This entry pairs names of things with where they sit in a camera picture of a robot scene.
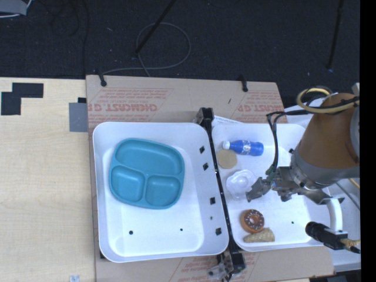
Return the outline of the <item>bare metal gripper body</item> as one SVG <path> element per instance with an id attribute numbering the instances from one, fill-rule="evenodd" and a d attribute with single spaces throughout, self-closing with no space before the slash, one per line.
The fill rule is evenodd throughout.
<path id="1" fill-rule="evenodd" d="M 272 173 L 270 186 L 277 193 L 305 193 L 310 179 L 298 167 L 280 166 Z"/>

